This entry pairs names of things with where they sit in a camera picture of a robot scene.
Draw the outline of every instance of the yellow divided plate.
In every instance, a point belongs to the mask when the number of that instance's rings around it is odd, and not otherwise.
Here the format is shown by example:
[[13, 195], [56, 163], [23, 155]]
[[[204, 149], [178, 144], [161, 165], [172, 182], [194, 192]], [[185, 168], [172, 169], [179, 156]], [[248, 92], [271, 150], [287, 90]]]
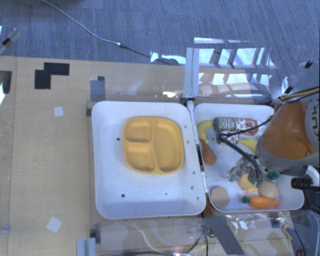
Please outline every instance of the yellow divided plate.
[[126, 164], [139, 173], [171, 174], [185, 160], [180, 128], [167, 118], [130, 119], [124, 126], [122, 141]]

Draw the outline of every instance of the toy banana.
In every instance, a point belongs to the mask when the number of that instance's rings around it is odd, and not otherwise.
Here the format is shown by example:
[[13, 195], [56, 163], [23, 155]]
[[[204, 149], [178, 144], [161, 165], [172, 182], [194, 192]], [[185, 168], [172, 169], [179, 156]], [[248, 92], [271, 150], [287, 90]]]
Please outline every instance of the toy banana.
[[250, 148], [253, 152], [255, 152], [256, 146], [257, 146], [257, 141], [254, 140], [253, 138], [243, 138], [243, 139], [239, 139], [239, 142], [243, 143], [243, 144], [246, 145], [248, 148]]
[[214, 125], [214, 121], [206, 120], [198, 125], [198, 134], [199, 139], [205, 141], [206, 144], [209, 143], [209, 140], [207, 140], [206, 131]]
[[204, 163], [206, 163], [207, 165], [213, 165], [216, 160], [217, 157], [215, 155], [215, 153], [210, 149], [208, 143], [209, 140], [207, 140], [207, 136], [206, 136], [206, 131], [212, 127], [214, 125], [214, 122], [211, 120], [206, 120], [203, 121], [201, 123], [199, 123], [197, 129], [198, 129], [198, 135], [199, 135], [199, 139], [202, 143], [202, 158]]

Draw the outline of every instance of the orange carrot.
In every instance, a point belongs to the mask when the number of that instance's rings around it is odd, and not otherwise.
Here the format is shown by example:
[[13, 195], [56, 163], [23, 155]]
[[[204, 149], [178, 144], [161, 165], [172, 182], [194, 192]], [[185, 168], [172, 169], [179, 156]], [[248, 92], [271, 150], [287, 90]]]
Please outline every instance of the orange carrot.
[[250, 203], [255, 208], [267, 208], [280, 205], [279, 201], [272, 200], [263, 196], [252, 196], [251, 198], [244, 196], [242, 198], [243, 203]]

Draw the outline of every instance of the round white object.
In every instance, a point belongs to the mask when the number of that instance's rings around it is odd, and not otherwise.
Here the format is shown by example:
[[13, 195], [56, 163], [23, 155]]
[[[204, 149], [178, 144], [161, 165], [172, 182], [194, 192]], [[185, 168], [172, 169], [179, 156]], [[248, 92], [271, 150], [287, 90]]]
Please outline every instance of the round white object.
[[277, 184], [265, 179], [258, 188], [258, 193], [261, 197], [275, 200], [279, 196], [279, 189]]
[[220, 186], [211, 191], [210, 198], [211, 202], [217, 208], [226, 207], [230, 201], [227, 190]]

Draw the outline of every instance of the white tray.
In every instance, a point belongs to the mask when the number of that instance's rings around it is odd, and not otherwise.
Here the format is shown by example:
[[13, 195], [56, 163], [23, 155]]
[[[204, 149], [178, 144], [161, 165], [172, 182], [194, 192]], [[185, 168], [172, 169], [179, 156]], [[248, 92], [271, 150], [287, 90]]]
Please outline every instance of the white tray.
[[[163, 117], [181, 129], [184, 164], [172, 174], [131, 170], [124, 159], [122, 135], [133, 117]], [[107, 219], [186, 216], [206, 206], [190, 113], [178, 103], [101, 101], [92, 109], [95, 200]]]
[[[197, 124], [205, 120], [213, 120], [218, 117], [231, 118], [251, 118], [257, 120], [259, 123], [264, 122], [269, 116], [273, 114], [274, 110], [271, 107], [263, 105], [237, 105], [237, 104], [213, 104], [202, 103], [194, 109], [194, 118]], [[255, 136], [247, 136], [247, 138], [258, 139], [264, 132], [266, 126], [259, 128], [259, 132]], [[282, 210], [296, 210], [304, 204], [304, 194], [299, 189], [291, 187], [292, 177], [281, 175], [275, 183], [279, 188], [280, 205], [272, 208], [256, 209], [248, 203], [242, 203], [243, 196], [258, 196], [258, 193], [247, 194], [240, 188], [238, 182], [228, 181], [230, 169], [236, 165], [241, 155], [225, 144], [218, 144], [216, 141], [216, 133], [213, 128], [207, 130], [207, 139], [209, 140], [209, 147], [216, 155], [216, 163], [214, 165], [204, 164], [206, 174], [206, 182], [211, 192], [215, 187], [225, 188], [228, 192], [230, 202], [226, 207], [218, 208], [217, 210], [223, 213], [243, 213], [243, 212], [261, 212], [261, 211], [282, 211]], [[250, 153], [250, 149], [237, 144], [243, 150]]]

